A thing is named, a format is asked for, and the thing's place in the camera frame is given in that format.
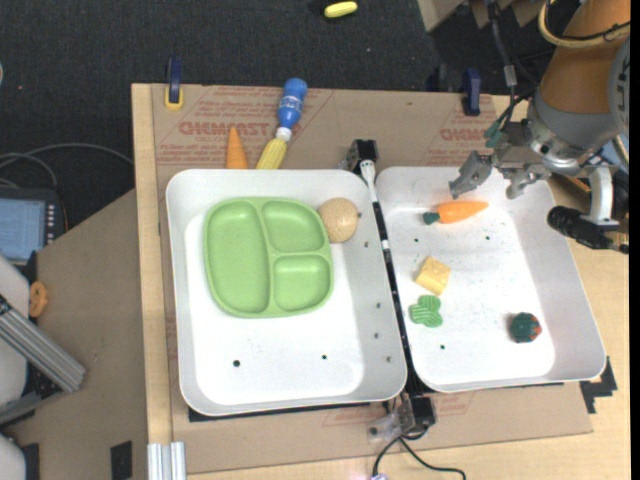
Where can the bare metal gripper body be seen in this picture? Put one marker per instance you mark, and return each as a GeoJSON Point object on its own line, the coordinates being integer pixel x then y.
{"type": "Point", "coordinates": [520, 160]}

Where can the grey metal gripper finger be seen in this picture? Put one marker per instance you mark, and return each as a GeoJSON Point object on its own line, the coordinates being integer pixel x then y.
{"type": "Point", "coordinates": [520, 183]}
{"type": "Point", "coordinates": [472, 173]}

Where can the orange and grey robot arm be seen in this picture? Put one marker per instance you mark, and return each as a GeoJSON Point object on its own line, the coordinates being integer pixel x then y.
{"type": "Point", "coordinates": [575, 78]}

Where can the orange carrot with green top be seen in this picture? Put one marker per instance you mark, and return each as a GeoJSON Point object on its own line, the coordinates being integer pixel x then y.
{"type": "Point", "coordinates": [460, 211]}

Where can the yellow cheese wedge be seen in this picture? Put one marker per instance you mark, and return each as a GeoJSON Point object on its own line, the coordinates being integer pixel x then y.
{"type": "Point", "coordinates": [433, 274]}

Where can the white plastic tray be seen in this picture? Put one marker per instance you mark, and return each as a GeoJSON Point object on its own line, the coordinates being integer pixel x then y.
{"type": "Point", "coordinates": [280, 368]}
{"type": "Point", "coordinates": [490, 288]}

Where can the thin black and white rod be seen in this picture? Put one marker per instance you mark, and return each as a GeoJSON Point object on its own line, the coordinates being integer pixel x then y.
{"type": "Point", "coordinates": [389, 260]}

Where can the beige round bread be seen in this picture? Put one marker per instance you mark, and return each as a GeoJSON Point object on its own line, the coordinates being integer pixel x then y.
{"type": "Point", "coordinates": [340, 220]}

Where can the dark green and orange toy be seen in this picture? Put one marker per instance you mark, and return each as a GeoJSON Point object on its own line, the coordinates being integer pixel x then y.
{"type": "Point", "coordinates": [525, 328]}

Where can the light green clover toy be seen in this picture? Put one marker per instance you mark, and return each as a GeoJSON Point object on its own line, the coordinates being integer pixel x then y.
{"type": "Point", "coordinates": [426, 312]}

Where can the blue bottle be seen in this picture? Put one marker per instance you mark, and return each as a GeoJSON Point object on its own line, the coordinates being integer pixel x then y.
{"type": "Point", "coordinates": [291, 105]}

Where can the yellow corn cob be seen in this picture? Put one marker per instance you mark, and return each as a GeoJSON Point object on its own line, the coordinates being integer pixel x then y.
{"type": "Point", "coordinates": [272, 154]}

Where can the yellow oval toy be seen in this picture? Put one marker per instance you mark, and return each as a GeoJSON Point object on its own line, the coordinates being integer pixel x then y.
{"type": "Point", "coordinates": [341, 9]}

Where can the plain orange carrot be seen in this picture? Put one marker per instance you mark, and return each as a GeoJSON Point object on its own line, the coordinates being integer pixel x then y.
{"type": "Point", "coordinates": [236, 153]}

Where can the green divided plate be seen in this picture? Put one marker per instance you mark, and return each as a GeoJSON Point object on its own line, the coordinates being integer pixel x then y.
{"type": "Point", "coordinates": [235, 258]}

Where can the brown cardboard board red print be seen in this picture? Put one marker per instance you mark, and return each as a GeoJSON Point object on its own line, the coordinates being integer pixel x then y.
{"type": "Point", "coordinates": [280, 443]}

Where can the black cylinder on white bracket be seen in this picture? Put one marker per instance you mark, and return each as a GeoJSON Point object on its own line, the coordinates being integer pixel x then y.
{"type": "Point", "coordinates": [575, 225]}

